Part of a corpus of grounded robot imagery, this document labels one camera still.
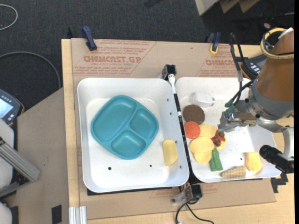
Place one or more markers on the blue divided plate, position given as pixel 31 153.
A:
pixel 121 125

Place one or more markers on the black cylinder on white bracket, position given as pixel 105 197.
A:
pixel 278 158

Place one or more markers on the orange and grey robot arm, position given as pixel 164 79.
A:
pixel 275 73

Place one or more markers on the tan ice cream cone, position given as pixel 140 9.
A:
pixel 234 172

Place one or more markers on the brown round biscuit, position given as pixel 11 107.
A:
pixel 193 114

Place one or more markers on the orange slice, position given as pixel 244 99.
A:
pixel 192 130

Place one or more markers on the thin black and white rod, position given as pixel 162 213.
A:
pixel 180 118

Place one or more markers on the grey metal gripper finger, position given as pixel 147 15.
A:
pixel 223 121
pixel 233 125

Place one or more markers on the yellow potato chip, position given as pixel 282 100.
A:
pixel 207 130
pixel 202 157
pixel 169 153
pixel 201 144

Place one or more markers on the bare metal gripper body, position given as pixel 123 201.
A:
pixel 245 119

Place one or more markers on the yellow corn cob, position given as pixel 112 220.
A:
pixel 253 161

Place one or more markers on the pizza slice with toppings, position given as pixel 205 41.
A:
pixel 219 140

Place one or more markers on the white plastic tray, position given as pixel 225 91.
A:
pixel 130 171
pixel 236 148

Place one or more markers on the brown cardboard board red print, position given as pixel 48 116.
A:
pixel 130 59

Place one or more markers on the green asparagus bundle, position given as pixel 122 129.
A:
pixel 216 161

